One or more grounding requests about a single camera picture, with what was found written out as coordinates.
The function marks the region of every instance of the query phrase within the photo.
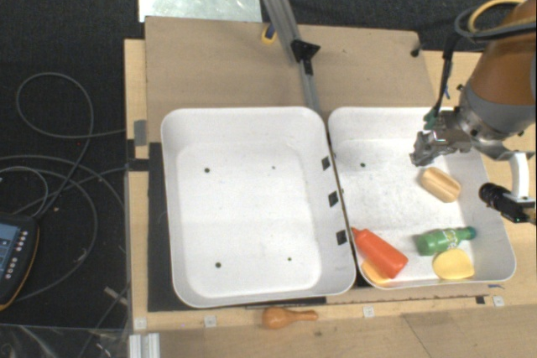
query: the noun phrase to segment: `red bottle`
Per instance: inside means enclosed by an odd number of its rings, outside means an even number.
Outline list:
[[[406,263],[409,262],[409,259],[402,252],[367,228],[357,230],[352,227],[351,230],[354,235],[354,243],[356,243],[358,249],[365,254],[380,272],[390,279],[395,278],[406,266]]]

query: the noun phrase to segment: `empty white tray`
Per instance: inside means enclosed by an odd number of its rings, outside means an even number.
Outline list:
[[[424,168],[409,153],[422,129],[423,108],[343,107],[328,122],[331,144],[349,224],[368,228],[399,249],[409,263],[380,288],[407,288],[442,283],[491,282],[510,278],[513,249],[500,214],[478,197],[487,182],[479,152],[455,153],[435,159],[434,166],[461,184],[453,203],[443,203],[420,185]],[[473,226],[477,236],[459,246],[472,259],[475,275],[466,281],[440,280],[433,257],[418,254],[415,238],[435,229]],[[362,253],[357,253],[361,266]]]
[[[356,277],[321,118],[304,107],[163,120],[173,284],[197,308],[343,293]]]

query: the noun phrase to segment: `black clamp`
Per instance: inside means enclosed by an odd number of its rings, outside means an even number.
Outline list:
[[[317,51],[321,49],[319,45],[310,44],[309,42],[304,42],[300,39],[295,39],[291,42],[291,49],[295,55],[295,60],[297,63],[303,62],[305,73],[307,75],[313,75],[313,66],[311,65],[311,59]]]

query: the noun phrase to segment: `green bottle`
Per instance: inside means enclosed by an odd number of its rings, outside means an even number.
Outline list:
[[[438,230],[422,234],[418,237],[418,252],[420,255],[435,255],[437,252],[447,251],[457,247],[461,241],[470,241],[476,236],[473,227]]]

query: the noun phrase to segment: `yellow round object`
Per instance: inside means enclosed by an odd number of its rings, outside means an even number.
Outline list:
[[[383,275],[369,260],[362,263],[362,273],[373,283],[385,283],[389,278]]]
[[[462,249],[448,249],[436,256],[433,270],[440,279],[465,279],[474,275],[470,257]]]

